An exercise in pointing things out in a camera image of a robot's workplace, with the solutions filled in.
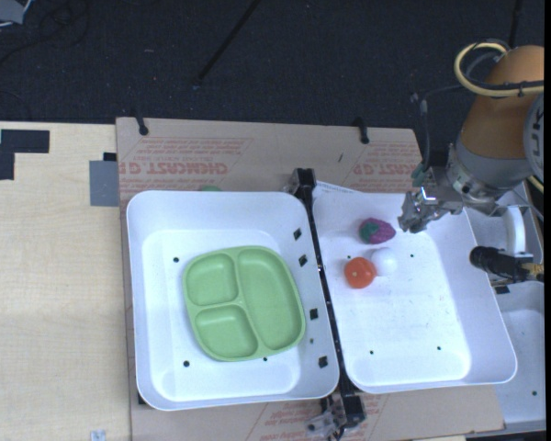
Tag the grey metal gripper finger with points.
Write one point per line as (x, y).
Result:
(426, 218)
(408, 211)

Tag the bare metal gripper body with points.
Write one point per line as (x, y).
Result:
(445, 193)

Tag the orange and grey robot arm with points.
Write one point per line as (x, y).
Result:
(500, 122)

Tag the purple and green toy fruit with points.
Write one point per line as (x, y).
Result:
(377, 231)

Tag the white ball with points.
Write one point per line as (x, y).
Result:
(385, 261)

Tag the white paper slip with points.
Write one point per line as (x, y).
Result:
(337, 188)

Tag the orange toy tomato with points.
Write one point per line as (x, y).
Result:
(359, 274)

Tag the white plastic tray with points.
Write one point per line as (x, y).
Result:
(418, 320)
(165, 292)

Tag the brown cardboard board, red print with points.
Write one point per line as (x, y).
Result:
(266, 159)

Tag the green divided plate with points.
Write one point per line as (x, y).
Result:
(257, 292)

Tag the small green round object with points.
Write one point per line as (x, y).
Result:
(210, 188)

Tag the black cylinder on white bracket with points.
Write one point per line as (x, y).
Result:
(496, 260)

